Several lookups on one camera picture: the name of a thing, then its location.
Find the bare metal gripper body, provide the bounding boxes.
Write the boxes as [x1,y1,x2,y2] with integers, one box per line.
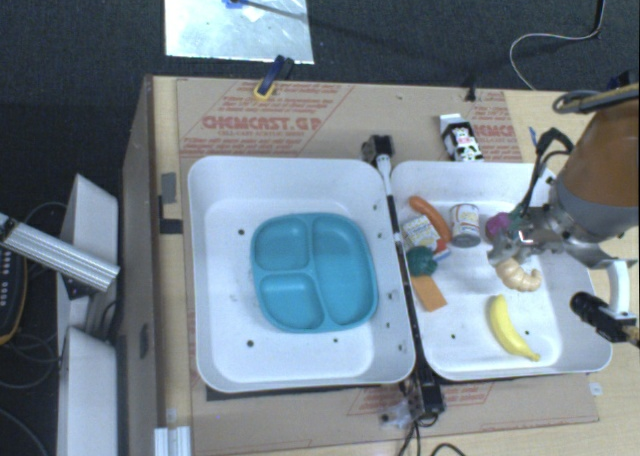
[515,206,627,271]

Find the purple grapes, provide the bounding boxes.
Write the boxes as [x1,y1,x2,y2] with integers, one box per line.
[485,211,513,240]

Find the beige croissant bread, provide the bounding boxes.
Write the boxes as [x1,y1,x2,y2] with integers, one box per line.
[494,257,544,292]

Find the small white can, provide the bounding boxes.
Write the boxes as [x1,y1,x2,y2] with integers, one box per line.
[448,202,483,249]

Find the yellow banana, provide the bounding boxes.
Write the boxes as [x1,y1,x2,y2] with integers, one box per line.
[488,293,543,364]

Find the green broccoli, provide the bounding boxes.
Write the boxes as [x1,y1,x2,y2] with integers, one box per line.
[405,245,441,278]

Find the orange flat slice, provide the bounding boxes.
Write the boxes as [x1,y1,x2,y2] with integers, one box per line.
[410,274,448,314]

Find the orange sausage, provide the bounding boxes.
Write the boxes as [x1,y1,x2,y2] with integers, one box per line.
[408,195,453,251]

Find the white and yellow packet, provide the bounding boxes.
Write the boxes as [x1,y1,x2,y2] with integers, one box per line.
[400,216,452,264]

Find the white plastic tray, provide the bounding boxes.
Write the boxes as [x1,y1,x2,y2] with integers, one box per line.
[389,159,614,383]
[187,154,418,394]

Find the thin black and white rod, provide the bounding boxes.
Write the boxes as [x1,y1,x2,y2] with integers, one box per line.
[378,155,429,385]

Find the white carton with black print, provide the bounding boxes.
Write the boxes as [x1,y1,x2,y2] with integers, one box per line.
[438,113,486,164]

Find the blue divided plate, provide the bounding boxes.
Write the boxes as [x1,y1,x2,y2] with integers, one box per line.
[249,212,380,334]

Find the brown cardboard board, red print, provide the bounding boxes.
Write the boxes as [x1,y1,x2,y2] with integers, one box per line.
[175,77,600,439]

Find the black cylinder on white bracket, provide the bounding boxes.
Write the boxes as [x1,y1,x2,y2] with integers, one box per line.
[570,258,640,345]

